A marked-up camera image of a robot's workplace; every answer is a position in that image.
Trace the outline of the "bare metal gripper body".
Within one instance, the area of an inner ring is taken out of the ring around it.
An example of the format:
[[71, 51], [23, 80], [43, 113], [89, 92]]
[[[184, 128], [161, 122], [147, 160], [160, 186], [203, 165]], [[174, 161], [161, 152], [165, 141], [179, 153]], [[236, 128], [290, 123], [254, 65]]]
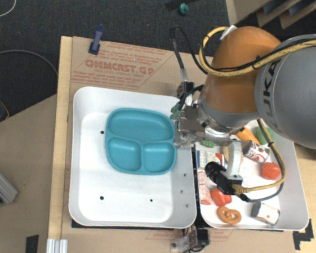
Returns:
[[181, 134], [195, 135], [212, 139], [228, 138], [231, 128], [213, 120], [202, 107], [186, 105], [176, 120], [177, 131]]

